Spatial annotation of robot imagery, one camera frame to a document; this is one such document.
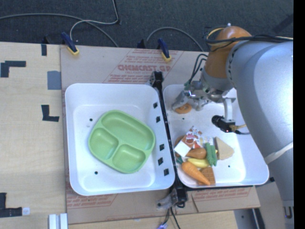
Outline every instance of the green plate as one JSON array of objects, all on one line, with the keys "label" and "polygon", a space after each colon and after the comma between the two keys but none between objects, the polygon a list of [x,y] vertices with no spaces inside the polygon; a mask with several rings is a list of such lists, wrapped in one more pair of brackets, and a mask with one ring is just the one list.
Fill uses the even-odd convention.
[{"label": "green plate", "polygon": [[122,173],[142,168],[155,145],[152,129],[120,111],[111,110],[101,116],[93,127],[88,145],[100,161]]}]

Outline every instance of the toy bread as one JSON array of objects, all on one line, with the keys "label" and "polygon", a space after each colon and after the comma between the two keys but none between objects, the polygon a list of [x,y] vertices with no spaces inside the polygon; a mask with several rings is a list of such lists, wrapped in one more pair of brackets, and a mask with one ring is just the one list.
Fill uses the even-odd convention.
[{"label": "toy bread", "polygon": [[215,144],[216,149],[218,150],[218,152],[217,152],[218,159],[224,160],[233,155],[234,149],[231,148],[227,143],[225,143],[219,137],[214,138],[214,144]]}]

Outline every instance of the white cable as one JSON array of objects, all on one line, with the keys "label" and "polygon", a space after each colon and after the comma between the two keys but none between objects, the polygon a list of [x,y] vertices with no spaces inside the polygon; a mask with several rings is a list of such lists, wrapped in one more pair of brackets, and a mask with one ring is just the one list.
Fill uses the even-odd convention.
[{"label": "white cable", "polygon": [[[104,22],[99,22],[99,21],[92,21],[92,22],[96,22],[96,23],[104,23],[104,24],[115,24],[119,21],[119,16],[118,16],[118,12],[116,10],[116,6],[115,6],[115,2],[114,0],[112,0],[113,6],[114,6],[114,12],[115,12],[115,16],[116,16],[116,21],[114,22],[109,22],[109,23],[104,23]],[[10,19],[10,18],[16,18],[16,17],[26,17],[26,16],[59,16],[59,17],[67,17],[67,18],[72,18],[72,19],[76,19],[79,20],[79,22],[85,22],[93,27],[95,27],[96,29],[98,29],[99,31],[101,31],[102,33],[104,33],[111,41],[112,43],[116,46],[119,47],[119,45],[113,40],[113,38],[108,35],[105,31],[103,31],[100,27],[90,23],[90,20],[84,20],[82,18],[76,17],[76,16],[72,16],[72,15],[68,15],[68,14],[61,14],[61,13],[22,13],[22,14],[12,14],[12,15],[6,15],[6,16],[2,16],[0,17],[0,20],[5,20],[5,19]],[[73,25],[73,27],[70,30],[70,37],[71,37],[71,31],[73,30],[73,28],[75,27],[75,25]]]},{"label": "white cable", "polygon": [[185,31],[182,31],[182,30],[180,30],[180,29],[178,29],[178,28],[175,28],[175,27],[160,27],[160,28],[154,30],[152,33],[150,33],[150,35],[147,37],[146,41],[148,42],[148,40],[150,39],[150,37],[151,37],[153,34],[155,34],[157,31],[161,31],[161,30],[175,30],[175,31],[179,31],[179,32],[181,32],[181,33],[187,35],[189,38],[191,38],[191,39],[193,40],[194,43],[197,44],[197,46],[200,48],[200,50],[204,52],[204,50],[203,50],[203,48],[200,46],[200,44],[199,44],[190,34],[186,33]]},{"label": "white cable", "polygon": [[73,41],[72,31],[73,31],[74,27],[77,26],[80,23],[91,22],[91,23],[97,23],[97,24],[103,24],[103,25],[114,25],[114,24],[116,24],[119,21],[119,15],[118,15],[118,12],[117,12],[116,7],[115,7],[114,0],[112,0],[112,4],[113,4],[113,7],[114,7],[114,12],[115,12],[115,16],[116,16],[116,20],[114,22],[101,22],[101,21],[93,21],[93,20],[81,20],[81,21],[78,21],[70,29],[70,38],[71,38],[71,40]]},{"label": "white cable", "polygon": [[269,154],[267,157],[265,157],[265,162],[266,164],[270,164],[272,161],[275,161],[277,158],[279,158],[280,156],[282,156],[286,151],[288,151],[289,149],[294,147],[294,143],[291,142],[288,145],[286,145],[285,147],[283,147],[282,149]]}]

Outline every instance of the black tape marking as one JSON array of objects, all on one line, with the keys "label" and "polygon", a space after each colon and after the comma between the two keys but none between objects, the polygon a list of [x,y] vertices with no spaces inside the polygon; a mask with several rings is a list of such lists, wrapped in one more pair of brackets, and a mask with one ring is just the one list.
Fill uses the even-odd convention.
[{"label": "black tape marking", "polygon": [[0,193],[0,209],[5,208],[6,193]]},{"label": "black tape marking", "polygon": [[5,63],[0,64],[0,77],[8,78],[10,72],[10,68],[5,65]]},{"label": "black tape marking", "polygon": [[48,90],[61,90],[61,73],[59,71],[48,71]]},{"label": "black tape marking", "polygon": [[50,106],[49,105],[41,105],[42,109],[42,120],[44,121],[59,121],[59,116],[49,116],[50,114]]},{"label": "black tape marking", "polygon": [[41,55],[47,56],[47,45],[46,44],[41,45]]},{"label": "black tape marking", "polygon": [[25,67],[26,61],[5,61],[0,64],[0,77],[8,78],[10,67]]},{"label": "black tape marking", "polygon": [[288,25],[290,25],[294,21],[294,14],[288,15],[286,19],[284,19],[281,23],[273,28],[275,33],[280,33],[283,29],[285,29]]},{"label": "black tape marking", "polygon": [[22,207],[5,208],[6,193],[0,193],[0,218],[22,216]]}]

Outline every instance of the black bracket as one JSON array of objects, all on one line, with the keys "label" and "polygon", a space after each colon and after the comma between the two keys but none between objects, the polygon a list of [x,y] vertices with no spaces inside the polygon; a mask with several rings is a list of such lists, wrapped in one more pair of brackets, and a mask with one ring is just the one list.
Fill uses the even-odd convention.
[{"label": "black bracket", "polygon": [[173,150],[173,144],[172,144],[172,140],[171,140],[171,134],[170,134],[169,126],[168,126],[167,114],[166,114],[166,110],[165,110],[164,98],[163,98],[163,93],[162,93],[162,82],[163,81],[164,81],[163,73],[154,71],[151,74],[151,77],[149,79],[149,84],[158,91],[161,111],[162,111],[166,134],[167,134],[167,140],[168,140],[171,157],[172,157],[172,162],[173,162],[173,168],[174,168],[174,172],[175,172],[175,181],[170,189],[170,191],[171,191],[170,194],[167,197],[165,197],[164,199],[157,201],[157,207],[158,208],[170,208],[171,206],[176,205],[178,207],[183,208],[185,202],[188,200],[188,196],[187,196],[185,186],[182,184],[182,182],[180,181],[180,179],[178,177],[177,166],[176,166],[176,161],[175,161],[175,154],[174,154],[174,150]]},{"label": "black bracket", "polygon": [[137,44],[137,48],[142,48],[145,49],[145,43],[144,43],[144,39],[142,39],[141,41],[138,42]]}]

